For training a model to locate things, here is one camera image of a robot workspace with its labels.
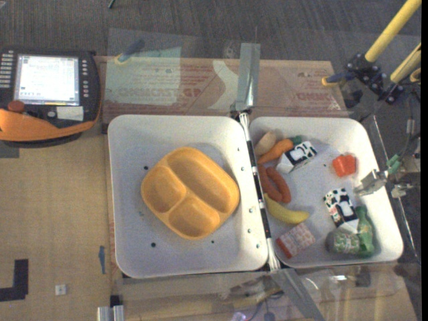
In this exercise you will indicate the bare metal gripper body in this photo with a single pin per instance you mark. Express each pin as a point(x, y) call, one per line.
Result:
point(409, 166)

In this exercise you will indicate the orange carrot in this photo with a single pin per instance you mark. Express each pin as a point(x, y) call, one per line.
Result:
point(275, 149)

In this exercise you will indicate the white plastic tray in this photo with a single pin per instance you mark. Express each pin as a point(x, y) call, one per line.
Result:
point(133, 246)
point(347, 135)

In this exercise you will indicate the brown cardboard board red print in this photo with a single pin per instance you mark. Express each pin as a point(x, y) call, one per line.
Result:
point(277, 89)

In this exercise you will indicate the red sausage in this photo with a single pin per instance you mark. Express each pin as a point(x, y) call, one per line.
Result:
point(282, 186)

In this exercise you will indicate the black and white milk carton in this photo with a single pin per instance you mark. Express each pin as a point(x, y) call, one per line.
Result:
point(297, 156)

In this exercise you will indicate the orange divided plate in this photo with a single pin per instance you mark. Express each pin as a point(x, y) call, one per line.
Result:
point(200, 179)

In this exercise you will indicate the yellow banana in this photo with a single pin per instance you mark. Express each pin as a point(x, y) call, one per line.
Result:
point(284, 212)

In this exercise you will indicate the pink and orange carton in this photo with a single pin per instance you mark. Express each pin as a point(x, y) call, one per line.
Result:
point(296, 239)

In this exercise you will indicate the green bottle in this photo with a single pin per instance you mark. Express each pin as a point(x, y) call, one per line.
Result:
point(365, 229)

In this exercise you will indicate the green and white packet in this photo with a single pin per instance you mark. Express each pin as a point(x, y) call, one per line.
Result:
point(342, 242)

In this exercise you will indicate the tan bread roll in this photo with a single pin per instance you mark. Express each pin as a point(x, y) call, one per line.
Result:
point(265, 143)

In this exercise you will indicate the cow print milk carton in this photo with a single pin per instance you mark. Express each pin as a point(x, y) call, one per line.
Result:
point(341, 206)

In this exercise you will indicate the orange toy pepper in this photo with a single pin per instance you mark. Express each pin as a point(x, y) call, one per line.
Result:
point(343, 166)

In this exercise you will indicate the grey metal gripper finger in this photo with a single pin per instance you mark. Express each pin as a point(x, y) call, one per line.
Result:
point(372, 176)
point(368, 189)

